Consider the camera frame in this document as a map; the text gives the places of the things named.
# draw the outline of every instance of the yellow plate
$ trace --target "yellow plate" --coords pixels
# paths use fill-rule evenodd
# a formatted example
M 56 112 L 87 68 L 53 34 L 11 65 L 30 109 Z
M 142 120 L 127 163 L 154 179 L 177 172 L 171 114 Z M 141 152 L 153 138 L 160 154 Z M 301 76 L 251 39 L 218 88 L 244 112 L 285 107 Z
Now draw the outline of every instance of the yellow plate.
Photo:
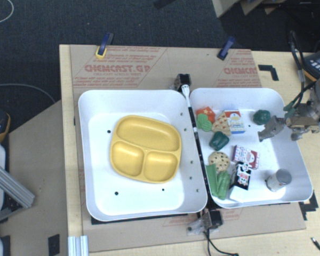
M 181 137 L 172 125 L 141 116 L 126 116 L 115 126 L 110 162 L 119 174 L 150 183 L 174 178 L 181 156 Z

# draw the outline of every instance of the black floor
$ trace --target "black floor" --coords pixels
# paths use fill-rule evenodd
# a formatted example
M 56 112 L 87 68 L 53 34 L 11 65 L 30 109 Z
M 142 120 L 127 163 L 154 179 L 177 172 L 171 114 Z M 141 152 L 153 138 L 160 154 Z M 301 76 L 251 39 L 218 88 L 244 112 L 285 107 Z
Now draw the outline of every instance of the black floor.
M 0 23 L 0 84 L 26 84 L 60 99 L 59 44 L 99 45 L 106 32 L 115 45 L 215 47 L 234 36 L 234 48 L 289 51 L 287 32 L 297 32 L 303 52 L 320 39 L 320 0 L 288 0 L 267 15 L 247 16 L 235 4 L 220 19 L 211 0 L 11 0 L 14 12 Z M 311 4 L 297 5 L 301 2 Z M 11 11 L 0 0 L 0 19 Z M 52 104 L 31 87 L 0 87 L 0 108 L 11 131 Z

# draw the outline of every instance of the blue clamp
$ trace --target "blue clamp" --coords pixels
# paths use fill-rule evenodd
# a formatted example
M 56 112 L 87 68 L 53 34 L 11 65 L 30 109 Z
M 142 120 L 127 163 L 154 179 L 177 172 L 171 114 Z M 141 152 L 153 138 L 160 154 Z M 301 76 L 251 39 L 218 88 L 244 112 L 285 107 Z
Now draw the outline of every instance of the blue clamp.
M 228 51 L 229 49 L 232 47 L 232 45 L 235 43 L 236 39 L 233 38 L 232 36 L 230 36 L 228 38 L 228 41 L 225 43 L 225 45 L 223 46 L 223 48 L 219 51 L 217 57 L 221 60 L 224 61 L 224 59 L 226 58 L 226 56 L 228 55 Z
M 101 46 L 99 46 L 96 50 L 96 58 L 97 59 L 102 60 L 106 56 L 106 54 L 107 54 L 106 47 L 112 43 L 113 38 L 114 38 L 113 33 L 106 33 L 105 34 L 105 36 L 102 40 Z

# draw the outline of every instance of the tin can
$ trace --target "tin can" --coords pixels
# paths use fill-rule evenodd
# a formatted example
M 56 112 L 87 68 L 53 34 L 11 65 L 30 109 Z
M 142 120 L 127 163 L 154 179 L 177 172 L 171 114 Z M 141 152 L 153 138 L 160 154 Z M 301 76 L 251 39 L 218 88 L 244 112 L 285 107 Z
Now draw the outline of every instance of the tin can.
M 279 169 L 266 182 L 269 190 L 278 191 L 292 182 L 292 176 L 288 170 Z

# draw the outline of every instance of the wooden table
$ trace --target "wooden table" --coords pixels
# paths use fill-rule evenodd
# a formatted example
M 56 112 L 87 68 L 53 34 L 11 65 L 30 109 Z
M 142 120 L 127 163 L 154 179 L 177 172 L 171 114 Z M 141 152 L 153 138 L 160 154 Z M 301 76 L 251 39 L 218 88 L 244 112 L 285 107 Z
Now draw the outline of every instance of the wooden table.
M 279 76 L 274 82 L 269 72 L 260 71 L 262 87 L 276 90 L 285 104 L 299 92 L 296 66 L 288 52 L 252 52 L 256 65 L 273 65 Z M 60 45 L 62 113 L 64 131 L 64 151 L 66 169 L 66 193 L 68 235 L 82 236 L 81 203 L 79 198 L 76 134 L 74 127 L 74 101 L 71 76 L 70 46 Z M 318 202 L 315 212 L 308 212 L 306 230 L 265 235 L 226 238 L 215 241 L 223 251 L 238 252 L 241 256 L 254 255 L 320 255 L 311 241 L 316 238 L 320 243 L 320 133 L 303 135 L 298 141 L 302 156 L 309 171 Z M 128 250 L 91 253 L 90 255 L 207 255 L 207 242 L 190 242 L 172 245 L 159 245 Z

